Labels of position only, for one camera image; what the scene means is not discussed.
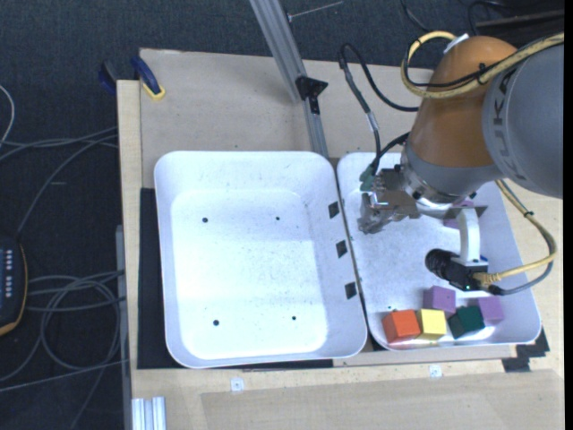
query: table top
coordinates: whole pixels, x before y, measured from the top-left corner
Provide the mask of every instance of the table top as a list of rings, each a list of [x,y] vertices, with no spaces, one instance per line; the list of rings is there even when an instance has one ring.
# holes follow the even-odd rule
[[[140,190],[153,186],[151,174],[157,159],[173,150],[309,150],[302,107],[290,102],[287,91],[281,87],[282,79],[273,59],[152,49],[142,50],[141,56],[167,93],[161,101],[153,101],[138,82],[120,81],[117,84],[134,398],[166,397],[168,428],[207,429],[220,427],[210,426],[212,409],[208,406],[213,400],[204,400],[206,394],[229,393],[231,382],[236,377],[241,378],[246,391],[386,381],[413,381],[409,386],[416,387],[415,380],[425,381],[431,375],[484,374],[484,377],[497,378],[490,381],[505,381],[507,374],[500,359],[517,356],[514,346],[469,346],[455,349],[455,352],[423,349],[407,358],[401,352],[374,352],[366,348],[355,357],[335,361],[334,367],[312,370],[138,370],[137,332],[141,329],[137,316]],[[347,89],[338,65],[318,61],[304,63],[309,76],[329,83],[320,103],[331,158],[336,160],[353,151],[373,151],[372,134],[362,110]],[[419,71],[413,74],[423,78],[428,73]],[[397,67],[373,66],[372,75],[396,102],[417,103],[417,98],[400,87]],[[370,93],[365,82],[358,82],[358,86],[381,123],[384,141],[410,129],[413,114],[384,106]],[[518,187],[515,189],[562,249],[562,200],[546,198]],[[509,203],[506,206],[523,261],[543,257],[543,239]],[[559,384],[564,379],[561,255],[550,277],[534,287],[534,295],[550,351],[543,357],[530,358],[529,366],[535,371],[553,371],[558,390],[549,381],[547,393],[557,393],[560,400]],[[536,379],[524,377],[522,380]],[[403,398],[407,400],[407,393],[404,392]],[[527,412],[526,400],[532,397],[522,398],[523,410]],[[300,406],[308,400],[305,395],[297,399],[301,400]],[[374,405],[377,399],[372,397],[372,400]]]

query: black device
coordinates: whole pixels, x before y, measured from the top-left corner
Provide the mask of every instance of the black device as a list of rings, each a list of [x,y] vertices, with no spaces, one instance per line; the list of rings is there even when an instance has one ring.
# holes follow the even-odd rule
[[[0,336],[13,330],[24,312],[28,272],[21,246],[0,235]]]

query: dark green block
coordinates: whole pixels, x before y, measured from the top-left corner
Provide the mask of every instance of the dark green block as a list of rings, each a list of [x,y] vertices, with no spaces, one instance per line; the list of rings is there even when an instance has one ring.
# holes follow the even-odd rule
[[[455,340],[465,334],[485,328],[482,313],[476,305],[459,307],[456,313],[448,319],[448,325]]]

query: yellow block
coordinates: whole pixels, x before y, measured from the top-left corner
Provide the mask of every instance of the yellow block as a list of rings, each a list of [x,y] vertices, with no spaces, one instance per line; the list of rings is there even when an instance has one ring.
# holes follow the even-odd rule
[[[420,309],[416,316],[422,330],[418,339],[438,340],[448,332],[444,311],[439,309]]]

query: metal pole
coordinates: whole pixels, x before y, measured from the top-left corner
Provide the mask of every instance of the metal pole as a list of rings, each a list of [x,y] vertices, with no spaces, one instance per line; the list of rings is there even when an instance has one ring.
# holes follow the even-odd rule
[[[306,77],[306,71],[288,25],[287,15],[279,0],[250,0],[250,2],[291,99],[303,101],[296,87],[296,80]],[[311,148],[312,151],[327,158],[329,154],[321,116],[318,111],[312,110],[310,102],[309,98],[306,98],[303,103]]]

